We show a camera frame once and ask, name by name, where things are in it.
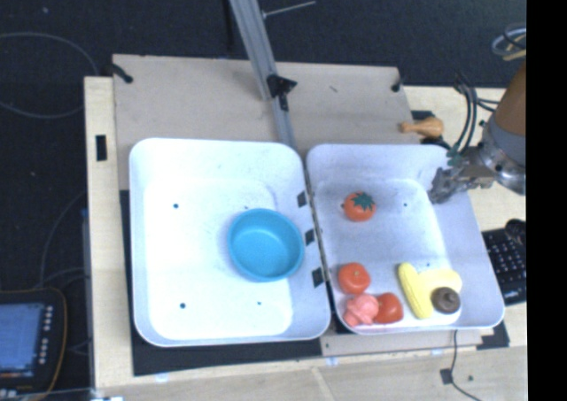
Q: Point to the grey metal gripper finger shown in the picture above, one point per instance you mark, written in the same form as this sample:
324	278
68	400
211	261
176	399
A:
438	195
443	177

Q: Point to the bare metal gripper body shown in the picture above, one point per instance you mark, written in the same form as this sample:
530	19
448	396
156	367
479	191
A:
480	173

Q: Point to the tan toy chicken drumstick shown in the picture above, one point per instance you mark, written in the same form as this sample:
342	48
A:
427	126

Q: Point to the white plastic tray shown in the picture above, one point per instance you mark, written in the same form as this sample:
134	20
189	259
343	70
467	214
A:
398	235
195	257

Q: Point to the black computer mouse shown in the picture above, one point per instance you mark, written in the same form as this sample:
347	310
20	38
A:
517	226

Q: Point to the orange tomato with green top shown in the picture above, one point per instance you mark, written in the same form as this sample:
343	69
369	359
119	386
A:
359	209

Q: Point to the black keyboard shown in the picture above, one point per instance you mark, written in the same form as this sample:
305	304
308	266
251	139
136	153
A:
507	262

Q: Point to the yellow toy corn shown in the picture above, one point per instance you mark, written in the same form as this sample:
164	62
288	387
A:
414	290

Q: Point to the brown toy doughnut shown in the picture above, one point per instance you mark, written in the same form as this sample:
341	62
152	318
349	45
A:
445	301

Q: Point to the orange toy tangerine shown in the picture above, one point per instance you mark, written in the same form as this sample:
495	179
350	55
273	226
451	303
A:
353	278

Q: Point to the red toy pepper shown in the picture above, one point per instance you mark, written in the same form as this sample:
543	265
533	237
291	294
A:
390	308

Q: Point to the pink toy ice cream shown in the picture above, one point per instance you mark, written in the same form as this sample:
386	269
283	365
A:
361	310

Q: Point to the blue bowl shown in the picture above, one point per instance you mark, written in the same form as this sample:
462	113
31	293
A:
266	244

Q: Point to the pale brown flat board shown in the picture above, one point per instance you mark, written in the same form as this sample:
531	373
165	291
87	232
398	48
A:
199	98

